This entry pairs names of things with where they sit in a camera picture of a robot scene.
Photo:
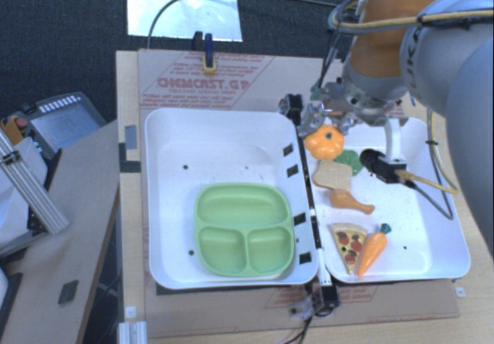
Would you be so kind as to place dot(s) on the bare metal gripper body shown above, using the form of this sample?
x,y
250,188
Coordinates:
x,y
364,109

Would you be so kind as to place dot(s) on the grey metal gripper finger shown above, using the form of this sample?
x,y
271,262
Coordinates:
x,y
305,123
319,115

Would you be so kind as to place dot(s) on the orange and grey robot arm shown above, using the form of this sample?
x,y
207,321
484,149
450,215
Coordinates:
x,y
390,26

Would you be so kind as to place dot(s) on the orange pumpkin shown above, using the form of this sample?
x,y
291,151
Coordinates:
x,y
324,144

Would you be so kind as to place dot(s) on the green lettuce leaf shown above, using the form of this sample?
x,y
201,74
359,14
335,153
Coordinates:
x,y
353,163

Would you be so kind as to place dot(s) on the tan bread slice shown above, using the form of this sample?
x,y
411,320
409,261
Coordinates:
x,y
332,176

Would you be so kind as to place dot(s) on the brown cardboard board red print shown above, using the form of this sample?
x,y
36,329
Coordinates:
x,y
247,80

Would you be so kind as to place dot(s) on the thin black and white rod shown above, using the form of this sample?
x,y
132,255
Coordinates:
x,y
311,203

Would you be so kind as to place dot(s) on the orange chicken drumstick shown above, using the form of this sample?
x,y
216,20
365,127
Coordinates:
x,y
345,199

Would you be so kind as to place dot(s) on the white plastic tray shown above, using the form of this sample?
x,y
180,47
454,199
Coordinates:
x,y
216,149
417,234

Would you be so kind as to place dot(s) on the green divided plate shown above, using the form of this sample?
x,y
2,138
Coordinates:
x,y
243,226

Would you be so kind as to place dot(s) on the pizza slice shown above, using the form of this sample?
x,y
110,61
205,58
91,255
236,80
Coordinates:
x,y
347,246

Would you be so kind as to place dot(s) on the orange carrot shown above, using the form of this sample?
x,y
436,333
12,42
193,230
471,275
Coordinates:
x,y
372,251

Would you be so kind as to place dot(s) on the black cylinder on white bracket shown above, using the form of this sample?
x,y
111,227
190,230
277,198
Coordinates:
x,y
388,169

